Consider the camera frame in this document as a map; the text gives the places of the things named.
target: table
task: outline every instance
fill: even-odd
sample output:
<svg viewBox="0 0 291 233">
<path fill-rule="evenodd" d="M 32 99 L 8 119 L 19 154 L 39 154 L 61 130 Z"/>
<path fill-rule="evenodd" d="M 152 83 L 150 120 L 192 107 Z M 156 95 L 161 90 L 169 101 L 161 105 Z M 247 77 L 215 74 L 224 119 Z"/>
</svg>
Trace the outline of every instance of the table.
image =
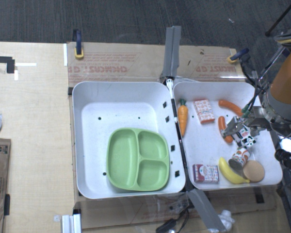
<svg viewBox="0 0 291 233">
<path fill-rule="evenodd" d="M 158 60 L 163 59 L 161 53 L 151 52 Z M 36 63 L 36 67 L 17 67 L 17 81 L 5 72 L 6 65 L 0 64 L 0 138 L 12 140 L 7 187 L 11 204 L 4 220 L 5 233 L 58 233 L 58 217 L 72 214 L 76 191 L 65 55 L 65 44 L 0 42 L 0 56 L 11 56 L 16 63 Z M 233 232 L 289 232 L 282 201 L 271 188 L 266 194 L 275 207 L 233 214 L 237 222 Z M 222 194 L 212 197 L 218 204 L 222 201 Z M 154 232 L 161 224 L 84 231 Z M 198 217 L 189 220 L 183 230 L 192 231 L 209 232 Z"/>
</svg>

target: gray floor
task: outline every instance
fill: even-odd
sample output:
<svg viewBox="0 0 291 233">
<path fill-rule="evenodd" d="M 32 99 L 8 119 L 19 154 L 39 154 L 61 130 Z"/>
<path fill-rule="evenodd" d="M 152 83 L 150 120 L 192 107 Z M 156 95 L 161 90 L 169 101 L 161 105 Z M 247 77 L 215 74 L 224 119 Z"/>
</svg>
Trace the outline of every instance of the gray floor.
<svg viewBox="0 0 291 233">
<path fill-rule="evenodd" d="M 0 41 L 65 43 L 74 29 L 84 42 L 165 44 L 181 26 L 181 45 L 249 48 L 250 69 L 262 72 L 291 30 L 291 0 L 0 0 Z M 267 74 L 271 82 L 284 61 Z"/>
</svg>

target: white plastic tray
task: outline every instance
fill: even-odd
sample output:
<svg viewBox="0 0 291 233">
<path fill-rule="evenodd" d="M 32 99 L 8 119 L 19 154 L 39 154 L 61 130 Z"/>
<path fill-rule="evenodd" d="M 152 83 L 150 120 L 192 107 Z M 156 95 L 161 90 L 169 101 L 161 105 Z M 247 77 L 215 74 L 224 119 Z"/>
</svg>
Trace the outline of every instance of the white plastic tray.
<svg viewBox="0 0 291 233">
<path fill-rule="evenodd" d="M 166 86 L 157 82 L 82 82 L 74 87 L 72 98 L 77 186 L 82 195 L 103 199 L 169 194 L 183 189 L 184 168 Z M 155 131 L 165 137 L 170 171 L 168 182 L 162 189 L 150 192 L 122 190 L 108 180 L 108 140 L 115 130 L 124 127 Z"/>
<path fill-rule="evenodd" d="M 193 164 L 218 165 L 222 156 L 227 161 L 237 150 L 235 142 L 227 144 L 221 137 L 218 128 L 218 117 L 225 116 L 228 123 L 235 114 L 229 109 L 219 107 L 220 99 L 228 100 L 243 108 L 252 98 L 254 88 L 248 83 L 242 82 L 180 82 L 174 86 L 174 95 L 177 106 L 179 100 L 185 99 L 189 109 L 189 119 L 183 146 L 188 165 L 190 180 L 194 186 L 201 190 L 228 189 L 247 186 L 262 186 L 278 184 L 282 179 L 280 163 L 275 159 L 275 148 L 268 131 L 260 132 L 255 137 L 257 143 L 252 146 L 250 160 L 259 161 L 265 169 L 265 177 L 258 183 L 232 184 L 219 171 L 219 183 L 195 183 L 193 176 Z M 215 115 L 213 123 L 201 124 L 195 112 L 193 101 L 208 99 Z M 259 98 L 254 105 L 260 105 Z"/>
</svg>

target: red and white box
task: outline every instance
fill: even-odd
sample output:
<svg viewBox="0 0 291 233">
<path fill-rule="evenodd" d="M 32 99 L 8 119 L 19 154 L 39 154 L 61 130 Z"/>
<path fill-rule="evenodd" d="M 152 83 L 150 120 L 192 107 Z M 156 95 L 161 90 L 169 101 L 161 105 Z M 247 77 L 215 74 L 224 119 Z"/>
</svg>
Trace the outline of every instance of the red and white box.
<svg viewBox="0 0 291 233">
<path fill-rule="evenodd" d="M 208 99 L 194 101 L 194 108 L 196 110 L 200 123 L 208 123 L 215 120 Z"/>
<path fill-rule="evenodd" d="M 195 182 L 217 183 L 219 182 L 219 172 L 217 165 L 193 165 Z"/>
</svg>

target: yellow clamp pad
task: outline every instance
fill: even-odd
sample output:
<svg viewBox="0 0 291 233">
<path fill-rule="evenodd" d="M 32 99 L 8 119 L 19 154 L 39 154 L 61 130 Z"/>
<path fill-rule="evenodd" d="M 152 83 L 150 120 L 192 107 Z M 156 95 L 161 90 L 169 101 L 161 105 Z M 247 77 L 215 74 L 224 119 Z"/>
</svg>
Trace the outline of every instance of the yellow clamp pad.
<svg viewBox="0 0 291 233">
<path fill-rule="evenodd" d="M 236 59 L 236 60 L 231 60 L 231 57 L 232 57 L 232 55 L 229 56 L 229 57 L 226 59 L 227 62 L 229 62 L 230 64 L 234 64 L 235 62 L 237 62 L 238 59 Z"/>
<path fill-rule="evenodd" d="M 81 54 L 77 54 L 77 48 L 74 48 L 74 56 L 76 59 L 80 60 L 84 58 L 84 51 L 83 48 L 81 48 Z"/>
</svg>

